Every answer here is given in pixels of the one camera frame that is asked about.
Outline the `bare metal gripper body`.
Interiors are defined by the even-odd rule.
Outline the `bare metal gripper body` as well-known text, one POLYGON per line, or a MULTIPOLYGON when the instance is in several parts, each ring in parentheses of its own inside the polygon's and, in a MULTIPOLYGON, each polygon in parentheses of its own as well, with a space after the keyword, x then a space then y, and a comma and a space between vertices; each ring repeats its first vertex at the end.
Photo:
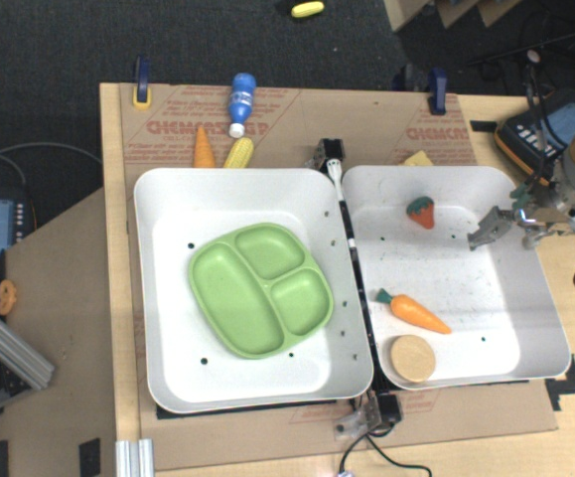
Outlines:
POLYGON ((522 183, 509 197, 515 222, 520 227, 552 223, 556 229, 554 235, 575 235, 575 187, 570 183, 550 182, 546 186, 522 183))

